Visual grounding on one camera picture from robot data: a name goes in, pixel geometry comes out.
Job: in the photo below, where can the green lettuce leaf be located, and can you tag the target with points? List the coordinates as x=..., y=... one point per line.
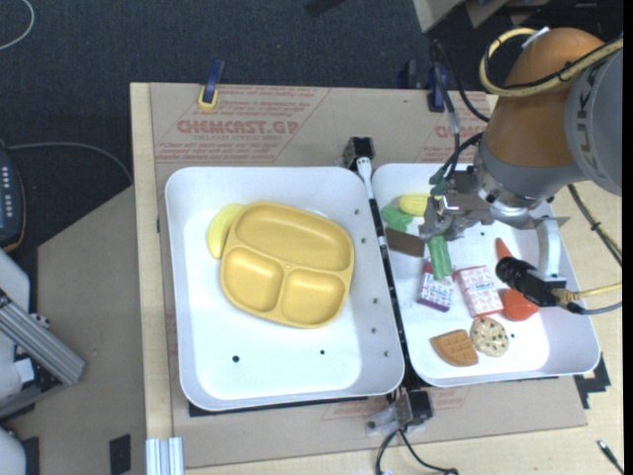
x=395, y=217

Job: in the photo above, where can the brown cardboard board red print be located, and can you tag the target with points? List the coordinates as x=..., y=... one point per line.
x=297, y=126

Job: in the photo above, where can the orange waffle piece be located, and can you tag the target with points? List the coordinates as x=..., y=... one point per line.
x=454, y=348

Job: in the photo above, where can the yellow corn cob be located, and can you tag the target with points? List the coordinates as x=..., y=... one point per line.
x=413, y=205

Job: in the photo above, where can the brown chocolate bar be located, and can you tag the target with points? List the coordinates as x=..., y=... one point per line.
x=404, y=242

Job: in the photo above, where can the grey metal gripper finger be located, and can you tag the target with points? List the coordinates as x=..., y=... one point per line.
x=431, y=220
x=457, y=229

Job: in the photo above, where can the white plastic tray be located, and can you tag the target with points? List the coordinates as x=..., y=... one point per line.
x=539, y=344
x=277, y=364

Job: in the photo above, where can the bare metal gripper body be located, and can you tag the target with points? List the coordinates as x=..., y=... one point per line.
x=470, y=201

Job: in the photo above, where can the chocolate chip biscuit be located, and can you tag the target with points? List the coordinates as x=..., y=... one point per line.
x=489, y=337

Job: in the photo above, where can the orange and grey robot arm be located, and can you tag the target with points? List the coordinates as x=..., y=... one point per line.
x=534, y=117

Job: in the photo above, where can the red and white carton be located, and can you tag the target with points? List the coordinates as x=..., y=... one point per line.
x=479, y=291

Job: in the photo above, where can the thin black and white rod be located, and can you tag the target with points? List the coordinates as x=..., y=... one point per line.
x=378, y=225

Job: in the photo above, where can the orange carrot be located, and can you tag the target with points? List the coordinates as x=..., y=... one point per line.
x=519, y=309

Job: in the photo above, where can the purple and white carton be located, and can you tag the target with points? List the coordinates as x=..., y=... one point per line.
x=436, y=292

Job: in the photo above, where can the yellow banana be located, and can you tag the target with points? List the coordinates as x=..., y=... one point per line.
x=217, y=233

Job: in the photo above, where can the black cylinder on white bracket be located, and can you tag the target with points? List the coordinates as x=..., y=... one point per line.
x=531, y=282

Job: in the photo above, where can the yellow divided plate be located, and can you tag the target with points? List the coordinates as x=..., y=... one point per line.
x=284, y=265

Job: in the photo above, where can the green celery stalk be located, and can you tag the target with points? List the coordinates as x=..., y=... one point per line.
x=440, y=260

